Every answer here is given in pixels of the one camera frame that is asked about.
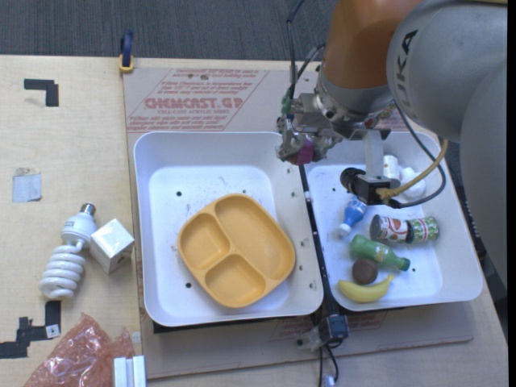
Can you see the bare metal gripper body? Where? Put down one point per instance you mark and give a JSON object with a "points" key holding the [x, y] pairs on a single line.
{"points": [[318, 113]]}

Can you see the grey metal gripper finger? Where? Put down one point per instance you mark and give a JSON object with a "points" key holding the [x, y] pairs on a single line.
{"points": [[288, 145], [322, 145]]}

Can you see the magenta cube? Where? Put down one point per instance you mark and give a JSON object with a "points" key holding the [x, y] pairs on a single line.
{"points": [[305, 152]]}

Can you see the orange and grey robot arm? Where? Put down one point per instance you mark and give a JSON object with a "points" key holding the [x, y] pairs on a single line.
{"points": [[443, 55]]}

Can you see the blue and white bottle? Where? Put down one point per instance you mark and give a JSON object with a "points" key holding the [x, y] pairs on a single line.
{"points": [[354, 213]]}

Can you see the yellow divided plate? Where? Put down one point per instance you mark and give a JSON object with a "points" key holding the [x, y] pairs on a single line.
{"points": [[242, 232]]}

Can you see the white lumpy object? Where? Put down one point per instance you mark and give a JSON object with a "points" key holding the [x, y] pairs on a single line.
{"points": [[415, 184]]}

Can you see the brown cardboard board, red print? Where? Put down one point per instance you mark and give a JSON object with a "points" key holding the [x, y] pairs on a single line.
{"points": [[193, 95]]}

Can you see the red and white can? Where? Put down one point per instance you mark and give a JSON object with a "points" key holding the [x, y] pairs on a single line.
{"points": [[391, 229]]}

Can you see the green bottle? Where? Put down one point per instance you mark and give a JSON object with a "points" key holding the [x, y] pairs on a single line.
{"points": [[373, 250]]}

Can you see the green patterned can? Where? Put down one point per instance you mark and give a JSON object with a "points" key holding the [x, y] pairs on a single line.
{"points": [[425, 228]]}

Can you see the brown ball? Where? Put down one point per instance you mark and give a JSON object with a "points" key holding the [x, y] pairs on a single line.
{"points": [[364, 271]]}

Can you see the white plastic tray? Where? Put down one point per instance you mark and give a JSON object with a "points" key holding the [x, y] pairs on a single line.
{"points": [[443, 272], [169, 224]]}

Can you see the yellow banana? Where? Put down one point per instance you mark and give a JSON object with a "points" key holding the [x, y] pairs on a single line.
{"points": [[363, 292]]}

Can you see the white cube box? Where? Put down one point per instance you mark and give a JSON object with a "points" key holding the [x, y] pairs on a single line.
{"points": [[111, 242]]}

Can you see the white spiral light bulb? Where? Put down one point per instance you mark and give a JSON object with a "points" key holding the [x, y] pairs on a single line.
{"points": [[64, 264]]}

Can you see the white foam blocks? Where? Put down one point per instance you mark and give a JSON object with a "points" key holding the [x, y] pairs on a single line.
{"points": [[129, 371]]}

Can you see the pink bubble wrap bag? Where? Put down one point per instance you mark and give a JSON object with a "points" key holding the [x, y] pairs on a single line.
{"points": [[76, 357]]}

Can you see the black cylinder on white bracket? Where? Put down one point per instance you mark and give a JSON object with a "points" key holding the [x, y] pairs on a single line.
{"points": [[373, 188]]}

